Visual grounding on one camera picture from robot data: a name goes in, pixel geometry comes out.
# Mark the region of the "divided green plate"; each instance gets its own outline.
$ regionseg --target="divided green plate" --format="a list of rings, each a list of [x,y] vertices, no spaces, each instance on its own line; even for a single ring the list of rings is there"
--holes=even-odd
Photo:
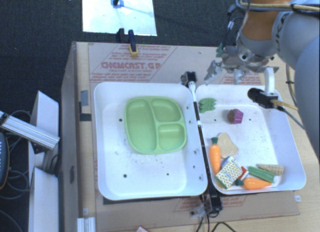
[[[124,123],[131,147],[142,154],[177,151],[187,141],[183,113],[171,98],[145,96],[129,100]]]

